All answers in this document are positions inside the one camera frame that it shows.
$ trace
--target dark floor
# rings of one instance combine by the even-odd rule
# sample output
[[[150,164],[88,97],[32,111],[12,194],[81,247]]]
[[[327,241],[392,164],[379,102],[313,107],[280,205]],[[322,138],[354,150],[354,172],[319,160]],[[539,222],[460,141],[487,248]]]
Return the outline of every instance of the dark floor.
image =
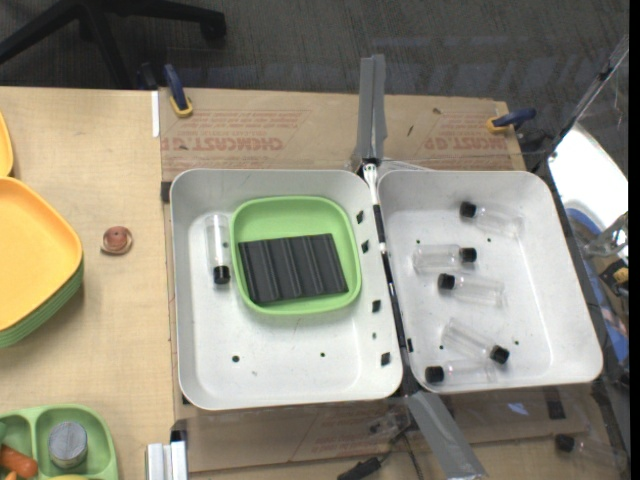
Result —
[[[0,39],[56,0],[0,0]],[[555,133],[629,32],[630,0],[175,0],[223,11],[228,35],[112,17],[133,77],[171,62],[185,85],[357,92],[359,59],[386,56],[388,94],[487,97],[538,110]],[[113,88],[69,25],[0,66],[0,84]]]

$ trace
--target brown round knob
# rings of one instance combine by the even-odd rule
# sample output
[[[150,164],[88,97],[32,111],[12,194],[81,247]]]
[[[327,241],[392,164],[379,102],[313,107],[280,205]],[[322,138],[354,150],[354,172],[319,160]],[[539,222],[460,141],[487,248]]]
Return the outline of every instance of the brown round knob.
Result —
[[[108,254],[125,254],[132,244],[131,232],[124,226],[113,226],[102,237],[102,251]]]

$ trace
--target table surface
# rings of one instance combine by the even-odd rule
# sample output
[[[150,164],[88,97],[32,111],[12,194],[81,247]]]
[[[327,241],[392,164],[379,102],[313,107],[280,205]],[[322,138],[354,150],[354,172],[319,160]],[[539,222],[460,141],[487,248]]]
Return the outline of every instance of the table surface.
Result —
[[[83,286],[69,303],[30,336],[0,349],[0,413],[57,403],[91,407],[109,425],[126,480],[144,478],[146,446],[166,443],[175,422],[166,204],[151,98],[136,91],[0,88],[13,176],[68,220],[85,261]],[[134,237],[124,256],[100,251],[102,234],[114,225],[127,226]],[[567,389],[585,424],[606,440],[589,386]],[[484,442],[474,451],[494,479],[619,478],[605,465],[562,460],[548,436]],[[428,449],[414,455],[426,478],[444,478]],[[192,476],[335,478],[354,463],[346,458]],[[392,454],[378,475],[418,478],[406,450]]]

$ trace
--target orange plate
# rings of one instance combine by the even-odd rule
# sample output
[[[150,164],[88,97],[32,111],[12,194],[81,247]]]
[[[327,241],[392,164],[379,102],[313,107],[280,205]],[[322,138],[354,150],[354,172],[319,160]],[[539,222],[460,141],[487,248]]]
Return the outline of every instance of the orange plate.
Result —
[[[0,112],[0,176],[9,176],[13,169],[13,152],[9,140],[9,130]]]
[[[36,311],[77,271],[73,228],[21,181],[0,178],[0,331]]]

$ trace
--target black chair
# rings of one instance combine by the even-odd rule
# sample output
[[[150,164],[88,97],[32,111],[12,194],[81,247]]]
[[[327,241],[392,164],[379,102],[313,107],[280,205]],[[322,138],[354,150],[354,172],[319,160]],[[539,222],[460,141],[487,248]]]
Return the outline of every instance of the black chair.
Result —
[[[92,40],[99,47],[117,87],[130,89],[133,87],[131,78],[106,18],[109,13],[196,22],[207,39],[226,34],[224,14],[167,0],[60,0],[0,42],[0,64],[77,19],[80,22],[80,36]]]

